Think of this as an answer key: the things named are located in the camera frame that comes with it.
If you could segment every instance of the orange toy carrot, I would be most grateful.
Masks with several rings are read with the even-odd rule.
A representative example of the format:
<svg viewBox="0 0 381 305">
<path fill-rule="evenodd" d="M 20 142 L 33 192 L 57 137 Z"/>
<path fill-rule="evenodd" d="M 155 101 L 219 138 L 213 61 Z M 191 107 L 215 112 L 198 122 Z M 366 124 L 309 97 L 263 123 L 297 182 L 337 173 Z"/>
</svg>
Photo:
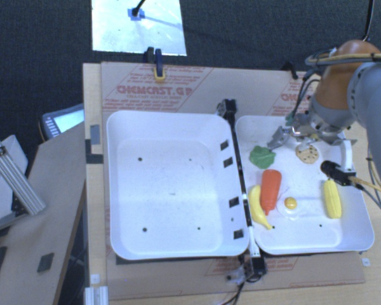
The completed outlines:
<svg viewBox="0 0 381 305">
<path fill-rule="evenodd" d="M 282 175 L 277 170 L 265 170 L 262 173 L 260 204 L 265 215 L 275 208 L 281 179 Z"/>
</svg>

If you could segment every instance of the toy banana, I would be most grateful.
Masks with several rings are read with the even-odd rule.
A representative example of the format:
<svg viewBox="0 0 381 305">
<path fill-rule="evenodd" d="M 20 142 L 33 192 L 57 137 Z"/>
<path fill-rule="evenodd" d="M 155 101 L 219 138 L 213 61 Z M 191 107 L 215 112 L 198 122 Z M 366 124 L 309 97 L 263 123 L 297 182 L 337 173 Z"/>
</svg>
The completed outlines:
<svg viewBox="0 0 381 305">
<path fill-rule="evenodd" d="M 259 224 L 264 225 L 267 229 L 272 229 L 272 226 L 267 222 L 267 217 L 260 205 L 261 187 L 253 186 L 248 193 L 248 202 L 250 204 L 251 217 Z"/>
</svg>

